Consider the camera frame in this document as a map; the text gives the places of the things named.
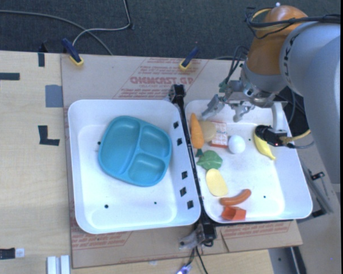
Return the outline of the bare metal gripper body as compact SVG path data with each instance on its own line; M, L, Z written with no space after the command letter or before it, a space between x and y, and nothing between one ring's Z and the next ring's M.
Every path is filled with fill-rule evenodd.
M276 97L274 93L262 91L253 84L242 80L230 80L224 93L226 100L248 101L258 107L270 107Z

